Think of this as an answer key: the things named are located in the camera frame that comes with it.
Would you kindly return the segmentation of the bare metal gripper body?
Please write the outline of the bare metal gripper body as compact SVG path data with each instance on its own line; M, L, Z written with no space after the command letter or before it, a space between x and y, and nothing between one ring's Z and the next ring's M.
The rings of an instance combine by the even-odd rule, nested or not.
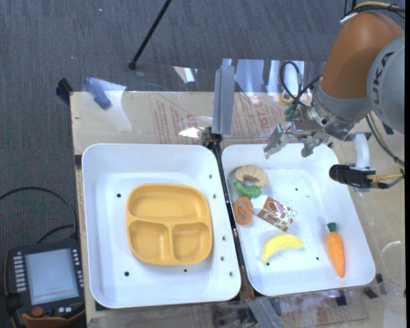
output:
M355 121L345 120L324 107L299 107L290 124L290 133L296 137L313 137L325 142L331 137L344 140Z

